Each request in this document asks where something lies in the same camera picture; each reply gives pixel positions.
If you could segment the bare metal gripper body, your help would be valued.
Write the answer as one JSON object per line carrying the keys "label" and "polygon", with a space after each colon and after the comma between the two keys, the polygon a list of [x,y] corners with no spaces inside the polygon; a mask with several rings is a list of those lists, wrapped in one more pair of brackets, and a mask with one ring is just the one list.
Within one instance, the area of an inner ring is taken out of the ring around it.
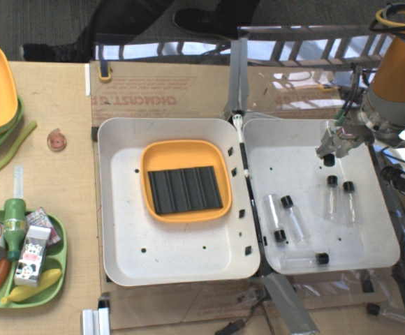
{"label": "bare metal gripper body", "polygon": [[404,129],[404,115],[397,108],[341,108],[338,113],[338,134],[352,144],[367,145],[378,141],[388,147],[398,147],[399,134]]}

